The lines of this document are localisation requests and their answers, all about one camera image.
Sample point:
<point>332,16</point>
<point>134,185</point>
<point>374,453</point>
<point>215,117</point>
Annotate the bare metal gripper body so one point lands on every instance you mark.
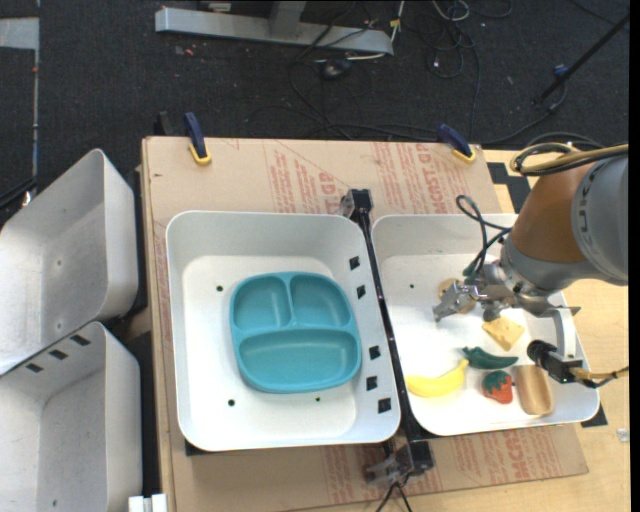
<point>492,285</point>

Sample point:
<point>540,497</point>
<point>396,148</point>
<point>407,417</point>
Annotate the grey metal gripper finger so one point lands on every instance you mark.
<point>492,312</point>
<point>450,301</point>

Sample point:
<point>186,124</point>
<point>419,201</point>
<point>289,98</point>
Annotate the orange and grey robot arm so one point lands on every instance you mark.
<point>560,225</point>

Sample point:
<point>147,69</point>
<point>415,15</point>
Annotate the brown biscuit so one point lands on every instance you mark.
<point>446,286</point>

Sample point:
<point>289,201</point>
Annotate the yellow cheese wedge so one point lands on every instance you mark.
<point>504,332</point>

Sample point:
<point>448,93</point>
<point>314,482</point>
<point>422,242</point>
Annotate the white plastic tray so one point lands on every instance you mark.
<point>65,250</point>
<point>70,440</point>
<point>435,335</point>
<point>210,400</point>

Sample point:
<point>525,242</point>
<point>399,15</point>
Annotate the green chili pepper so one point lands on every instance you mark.
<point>487,359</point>

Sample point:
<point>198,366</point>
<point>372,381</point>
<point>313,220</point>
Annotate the thin black rod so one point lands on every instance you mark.
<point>387,320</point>

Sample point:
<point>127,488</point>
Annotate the red strawberry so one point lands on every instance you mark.
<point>499,387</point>

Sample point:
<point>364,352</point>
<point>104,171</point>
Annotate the yellow banana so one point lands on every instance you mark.
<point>435,386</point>

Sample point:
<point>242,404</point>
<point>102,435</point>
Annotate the tan bread roll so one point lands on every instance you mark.
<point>535,392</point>

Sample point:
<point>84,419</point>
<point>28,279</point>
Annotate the blue divided plate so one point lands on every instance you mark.
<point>295,350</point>

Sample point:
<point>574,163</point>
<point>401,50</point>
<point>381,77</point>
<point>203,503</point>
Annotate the brown cardboard board red print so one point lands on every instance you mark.
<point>280,170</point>

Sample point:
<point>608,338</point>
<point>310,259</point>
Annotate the black cylinder on white bracket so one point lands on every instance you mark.
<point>547,356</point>

